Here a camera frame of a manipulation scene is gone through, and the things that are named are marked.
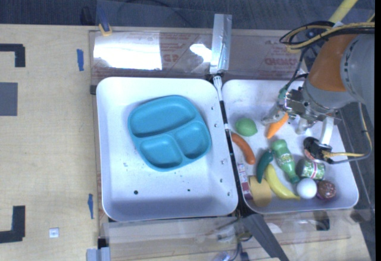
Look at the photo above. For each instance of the red and white packet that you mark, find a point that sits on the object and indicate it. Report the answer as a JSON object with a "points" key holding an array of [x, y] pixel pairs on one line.
{"points": [[244, 182]]}

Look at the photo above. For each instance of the white egg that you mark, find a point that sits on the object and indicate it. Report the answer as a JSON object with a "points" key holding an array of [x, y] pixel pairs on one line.
{"points": [[306, 188]]}

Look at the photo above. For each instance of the blue divided plate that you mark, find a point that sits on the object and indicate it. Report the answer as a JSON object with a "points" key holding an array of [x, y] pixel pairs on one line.
{"points": [[166, 132]]}

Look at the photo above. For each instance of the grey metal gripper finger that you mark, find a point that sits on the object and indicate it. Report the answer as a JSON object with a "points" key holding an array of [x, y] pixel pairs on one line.
{"points": [[302, 126], [272, 115]]}

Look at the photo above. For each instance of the green bottle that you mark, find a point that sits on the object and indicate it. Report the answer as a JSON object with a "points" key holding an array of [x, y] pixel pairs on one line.
{"points": [[284, 158]]}

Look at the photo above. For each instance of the white plastic tray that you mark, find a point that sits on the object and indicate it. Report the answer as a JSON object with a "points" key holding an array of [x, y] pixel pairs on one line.
{"points": [[166, 191], [339, 188]]}

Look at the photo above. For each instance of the yellow cheese slice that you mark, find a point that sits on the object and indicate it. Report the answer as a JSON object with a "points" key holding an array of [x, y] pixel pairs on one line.
{"points": [[261, 194]]}

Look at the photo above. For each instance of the green lime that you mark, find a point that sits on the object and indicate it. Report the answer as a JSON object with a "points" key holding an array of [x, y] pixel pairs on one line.
{"points": [[246, 127]]}

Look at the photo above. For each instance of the yellow banana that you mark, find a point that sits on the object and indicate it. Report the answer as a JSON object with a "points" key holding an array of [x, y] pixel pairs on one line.
{"points": [[276, 185]]}

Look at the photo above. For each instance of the green and white can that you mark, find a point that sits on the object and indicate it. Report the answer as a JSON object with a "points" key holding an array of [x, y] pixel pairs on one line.
{"points": [[312, 170]]}

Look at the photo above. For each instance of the black cylinder on white bracket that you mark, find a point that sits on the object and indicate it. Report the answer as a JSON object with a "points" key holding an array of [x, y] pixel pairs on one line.
{"points": [[315, 150]]}

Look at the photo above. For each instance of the orange carrot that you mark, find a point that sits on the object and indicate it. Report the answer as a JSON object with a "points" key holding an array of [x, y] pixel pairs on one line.
{"points": [[275, 127]]}

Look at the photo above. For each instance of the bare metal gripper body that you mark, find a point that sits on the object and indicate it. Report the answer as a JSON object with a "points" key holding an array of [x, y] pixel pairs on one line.
{"points": [[297, 102]]}

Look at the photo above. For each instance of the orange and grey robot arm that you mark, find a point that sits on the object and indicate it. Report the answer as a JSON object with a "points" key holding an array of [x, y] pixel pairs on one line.
{"points": [[330, 69]]}

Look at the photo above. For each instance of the orange sausage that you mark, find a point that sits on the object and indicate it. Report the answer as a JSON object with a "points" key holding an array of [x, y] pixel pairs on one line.
{"points": [[245, 148]]}

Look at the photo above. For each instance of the dark green chili pepper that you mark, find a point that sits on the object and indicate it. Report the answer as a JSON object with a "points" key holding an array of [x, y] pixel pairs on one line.
{"points": [[263, 164]]}

